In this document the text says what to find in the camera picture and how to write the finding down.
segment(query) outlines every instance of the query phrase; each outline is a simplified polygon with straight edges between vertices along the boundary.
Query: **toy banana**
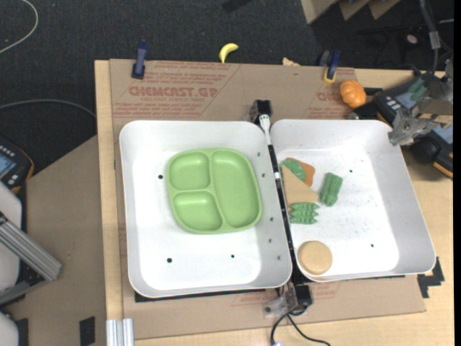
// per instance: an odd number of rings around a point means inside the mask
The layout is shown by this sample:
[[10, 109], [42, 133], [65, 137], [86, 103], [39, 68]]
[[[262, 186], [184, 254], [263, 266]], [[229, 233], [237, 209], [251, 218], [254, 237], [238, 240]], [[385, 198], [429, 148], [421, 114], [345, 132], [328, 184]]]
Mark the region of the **toy banana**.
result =
[[237, 49], [238, 49], [238, 45], [236, 45], [235, 43], [225, 44], [219, 52], [219, 59], [221, 60], [221, 63], [225, 62], [225, 59], [227, 58], [229, 53]]

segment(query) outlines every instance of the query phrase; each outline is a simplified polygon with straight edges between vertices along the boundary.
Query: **toy orange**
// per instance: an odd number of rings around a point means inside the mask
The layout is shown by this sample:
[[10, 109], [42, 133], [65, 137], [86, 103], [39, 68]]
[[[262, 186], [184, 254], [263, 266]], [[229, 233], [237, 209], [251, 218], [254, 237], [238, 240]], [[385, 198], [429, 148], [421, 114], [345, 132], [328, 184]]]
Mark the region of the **toy orange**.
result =
[[341, 82], [339, 90], [343, 101], [353, 108], [363, 105], [367, 99], [363, 86], [353, 79]]

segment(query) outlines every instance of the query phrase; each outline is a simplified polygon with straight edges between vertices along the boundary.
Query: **black fabric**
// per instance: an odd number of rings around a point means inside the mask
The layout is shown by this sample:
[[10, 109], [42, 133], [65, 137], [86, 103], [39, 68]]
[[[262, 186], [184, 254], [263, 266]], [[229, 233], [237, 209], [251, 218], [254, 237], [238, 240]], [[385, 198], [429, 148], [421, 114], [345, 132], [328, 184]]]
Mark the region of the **black fabric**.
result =
[[[29, 0], [38, 10], [37, 31], [0, 54], [0, 105], [29, 99], [61, 99], [94, 111], [94, 61], [134, 58], [139, 39], [148, 60], [218, 61], [218, 51], [239, 45], [227, 62], [281, 64], [287, 57], [315, 65], [323, 50], [341, 51], [340, 66], [397, 68], [403, 52], [397, 33], [357, 31], [424, 22], [416, 0], [402, 0], [375, 20], [367, 6], [344, 21], [337, 4], [308, 25], [300, 0], [251, 0], [226, 12], [232, 0]], [[453, 0], [429, 0], [436, 19], [454, 17]], [[32, 10], [0, 1], [0, 50], [27, 34]], [[440, 29], [453, 44], [453, 24]], [[425, 32], [405, 60], [427, 69], [432, 53]], [[0, 133], [23, 148], [36, 172], [97, 132], [86, 113], [56, 104], [0, 111]]]

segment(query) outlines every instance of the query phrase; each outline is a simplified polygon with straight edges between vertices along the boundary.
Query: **round tan toy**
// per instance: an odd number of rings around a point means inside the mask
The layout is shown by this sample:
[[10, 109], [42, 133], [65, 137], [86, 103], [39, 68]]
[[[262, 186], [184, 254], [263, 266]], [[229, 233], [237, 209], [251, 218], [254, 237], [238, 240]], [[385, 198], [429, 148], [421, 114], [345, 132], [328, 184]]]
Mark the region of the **round tan toy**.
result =
[[333, 263], [331, 251], [320, 241], [307, 241], [297, 251], [297, 260], [304, 270], [312, 275], [321, 275]]

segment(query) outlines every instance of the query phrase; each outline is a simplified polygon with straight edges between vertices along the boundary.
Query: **green divided plate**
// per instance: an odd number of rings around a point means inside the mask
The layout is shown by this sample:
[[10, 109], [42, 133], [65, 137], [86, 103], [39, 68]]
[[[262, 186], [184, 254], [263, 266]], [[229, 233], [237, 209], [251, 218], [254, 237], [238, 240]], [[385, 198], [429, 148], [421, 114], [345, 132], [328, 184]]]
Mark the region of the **green divided plate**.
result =
[[262, 205], [253, 167], [242, 153], [202, 148], [169, 160], [166, 183], [173, 214], [197, 234], [242, 231], [255, 225]]

